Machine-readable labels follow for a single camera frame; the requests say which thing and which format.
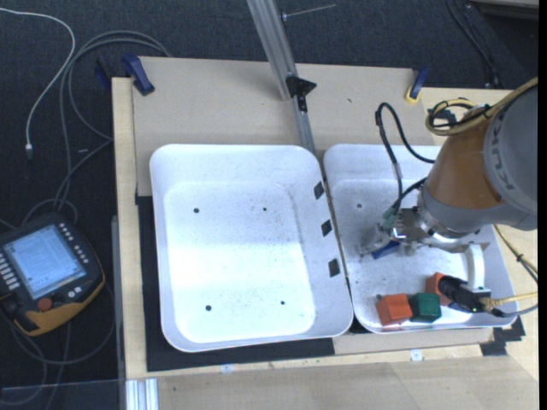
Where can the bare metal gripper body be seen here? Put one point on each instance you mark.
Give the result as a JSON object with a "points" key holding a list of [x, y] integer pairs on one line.
{"points": [[442, 239]]}

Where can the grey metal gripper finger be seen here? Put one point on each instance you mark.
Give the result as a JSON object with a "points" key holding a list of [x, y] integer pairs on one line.
{"points": [[409, 249], [381, 234]]}

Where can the blue cube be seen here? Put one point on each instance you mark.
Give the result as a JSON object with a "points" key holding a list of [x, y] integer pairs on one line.
{"points": [[384, 252]]}

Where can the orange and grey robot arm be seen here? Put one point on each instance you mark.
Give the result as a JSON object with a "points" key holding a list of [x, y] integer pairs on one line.
{"points": [[466, 173]]}

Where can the orange cube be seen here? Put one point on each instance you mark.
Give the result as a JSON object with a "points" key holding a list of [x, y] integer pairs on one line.
{"points": [[432, 284], [393, 309]]}

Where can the white plastic tray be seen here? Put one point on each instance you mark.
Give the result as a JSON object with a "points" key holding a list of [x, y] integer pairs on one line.
{"points": [[239, 263], [384, 284]]}

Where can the green cube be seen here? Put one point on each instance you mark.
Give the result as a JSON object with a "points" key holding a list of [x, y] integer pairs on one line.
{"points": [[425, 307]]}

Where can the brown flat board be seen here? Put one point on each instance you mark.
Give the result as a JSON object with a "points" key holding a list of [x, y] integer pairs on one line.
{"points": [[213, 109]]}

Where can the black cylinder on white bracket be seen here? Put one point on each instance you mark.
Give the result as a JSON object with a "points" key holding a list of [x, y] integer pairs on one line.
{"points": [[475, 267]]}

